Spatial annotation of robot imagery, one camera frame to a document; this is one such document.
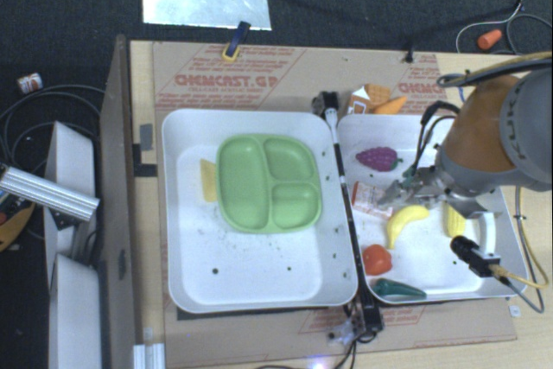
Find orange and white packet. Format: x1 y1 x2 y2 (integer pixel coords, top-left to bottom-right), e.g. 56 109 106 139
350 181 395 223

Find orange waffle biscuit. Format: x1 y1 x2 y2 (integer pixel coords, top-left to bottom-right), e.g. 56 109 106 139
363 83 392 107

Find white plastic tray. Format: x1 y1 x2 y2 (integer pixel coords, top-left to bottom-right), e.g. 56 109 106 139
162 108 359 315
336 112 530 305

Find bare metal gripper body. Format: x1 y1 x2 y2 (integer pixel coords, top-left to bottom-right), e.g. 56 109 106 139
404 165 450 204

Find black block with thin wires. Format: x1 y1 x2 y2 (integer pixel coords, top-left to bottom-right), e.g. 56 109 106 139
359 293 385 334
312 90 340 117

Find orange carrot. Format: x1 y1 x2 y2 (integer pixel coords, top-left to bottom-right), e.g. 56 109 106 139
372 95 409 116

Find small orange and white can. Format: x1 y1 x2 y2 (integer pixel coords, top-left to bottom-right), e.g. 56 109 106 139
16 72 45 96

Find yellow corn cob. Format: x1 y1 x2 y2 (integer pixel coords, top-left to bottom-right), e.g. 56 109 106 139
444 202 467 239

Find green divided plate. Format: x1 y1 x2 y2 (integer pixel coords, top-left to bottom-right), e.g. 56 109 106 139
215 133 323 236

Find green chili pepper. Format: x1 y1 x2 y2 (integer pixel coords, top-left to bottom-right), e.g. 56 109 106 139
372 277 429 301

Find purple grapes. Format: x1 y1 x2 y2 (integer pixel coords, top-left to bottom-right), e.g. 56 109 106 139
354 146 404 174

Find red bell pepper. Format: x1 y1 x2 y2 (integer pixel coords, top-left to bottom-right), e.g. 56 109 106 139
361 244 394 277

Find orange and white carton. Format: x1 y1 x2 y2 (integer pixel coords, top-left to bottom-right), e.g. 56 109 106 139
346 86 376 117

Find black cylinder on white bracket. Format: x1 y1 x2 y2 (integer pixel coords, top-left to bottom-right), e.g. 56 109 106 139
449 211 502 277

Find thin black and white rod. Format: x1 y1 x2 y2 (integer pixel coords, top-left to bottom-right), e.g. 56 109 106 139
326 107 376 308

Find brown cardboard board red print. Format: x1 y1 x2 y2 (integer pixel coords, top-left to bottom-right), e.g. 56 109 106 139
151 41 518 365

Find yellow banana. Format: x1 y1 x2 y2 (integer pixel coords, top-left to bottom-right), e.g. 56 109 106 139
385 204 431 251

